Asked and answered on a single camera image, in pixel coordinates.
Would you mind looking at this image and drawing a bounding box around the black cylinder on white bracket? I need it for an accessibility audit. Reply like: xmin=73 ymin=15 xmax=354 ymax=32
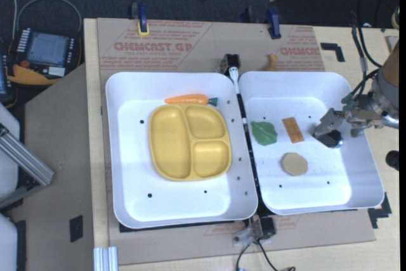
xmin=385 ymin=150 xmax=400 ymax=171

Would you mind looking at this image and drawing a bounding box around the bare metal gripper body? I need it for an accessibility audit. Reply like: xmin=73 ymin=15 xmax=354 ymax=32
xmin=343 ymin=85 xmax=400 ymax=138

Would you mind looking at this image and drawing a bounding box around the brown cardboard board red print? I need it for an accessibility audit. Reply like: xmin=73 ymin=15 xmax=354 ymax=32
xmin=96 ymin=17 xmax=377 ymax=266

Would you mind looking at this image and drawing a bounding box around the green lettuce leaf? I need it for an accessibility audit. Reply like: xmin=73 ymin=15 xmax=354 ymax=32
xmin=250 ymin=121 xmax=278 ymax=147

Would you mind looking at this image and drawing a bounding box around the orange rectangular biscuit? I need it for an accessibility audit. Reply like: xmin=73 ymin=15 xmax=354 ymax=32
xmin=282 ymin=117 xmax=305 ymax=144

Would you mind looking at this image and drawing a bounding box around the yellow divided plate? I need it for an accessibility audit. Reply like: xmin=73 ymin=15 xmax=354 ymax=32
xmin=148 ymin=103 xmax=232 ymax=182

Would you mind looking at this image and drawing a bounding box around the thin black and white rod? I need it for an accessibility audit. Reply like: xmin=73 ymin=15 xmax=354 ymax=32
xmin=228 ymin=67 xmax=261 ymax=220

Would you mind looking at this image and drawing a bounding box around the tan round biscuit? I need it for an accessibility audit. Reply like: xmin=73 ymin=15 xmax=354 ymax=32
xmin=280 ymin=152 xmax=309 ymax=176

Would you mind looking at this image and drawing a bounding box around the black block with thin wires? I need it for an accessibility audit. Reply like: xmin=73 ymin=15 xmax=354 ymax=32
xmin=221 ymin=53 xmax=241 ymax=71
xmin=252 ymin=216 xmax=277 ymax=239

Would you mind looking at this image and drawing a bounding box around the tan toy food piece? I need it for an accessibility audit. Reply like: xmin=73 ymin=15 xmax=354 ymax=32
xmin=264 ymin=53 xmax=278 ymax=72

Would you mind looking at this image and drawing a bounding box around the orange carrot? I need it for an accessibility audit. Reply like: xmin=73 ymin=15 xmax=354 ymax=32
xmin=164 ymin=93 xmax=219 ymax=107

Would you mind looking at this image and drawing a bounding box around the white plastic tray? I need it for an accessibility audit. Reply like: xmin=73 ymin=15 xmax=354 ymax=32
xmin=105 ymin=72 xmax=258 ymax=229
xmin=237 ymin=70 xmax=385 ymax=216

